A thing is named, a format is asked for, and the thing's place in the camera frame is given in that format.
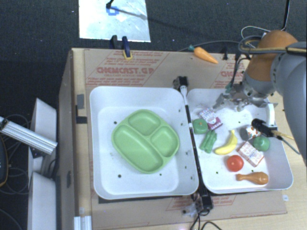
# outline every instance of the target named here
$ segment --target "red tomato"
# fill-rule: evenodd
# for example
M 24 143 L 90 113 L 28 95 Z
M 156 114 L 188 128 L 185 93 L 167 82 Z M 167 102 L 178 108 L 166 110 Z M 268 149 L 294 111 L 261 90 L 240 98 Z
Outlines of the red tomato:
M 237 172 L 243 168 L 244 161 L 238 155 L 233 155 L 227 159 L 227 167 L 230 171 Z

